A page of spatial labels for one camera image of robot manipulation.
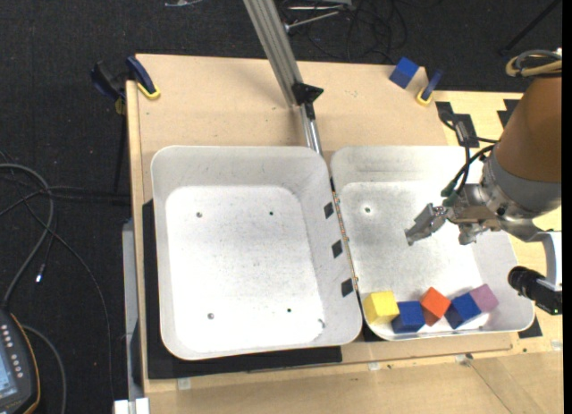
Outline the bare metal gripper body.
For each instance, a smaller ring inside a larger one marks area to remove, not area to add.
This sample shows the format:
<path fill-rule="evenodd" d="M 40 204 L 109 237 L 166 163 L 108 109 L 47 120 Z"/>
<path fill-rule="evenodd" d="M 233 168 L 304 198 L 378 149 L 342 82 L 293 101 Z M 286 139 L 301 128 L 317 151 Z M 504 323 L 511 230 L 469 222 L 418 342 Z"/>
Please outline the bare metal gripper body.
<path fill-rule="evenodd" d="M 466 184 L 462 191 L 453 191 L 446 198 L 448 220 L 479 223 L 485 232 L 507 232 L 521 241 L 539 241 L 543 230 L 534 219 L 539 212 L 510 198 L 497 185 Z"/>

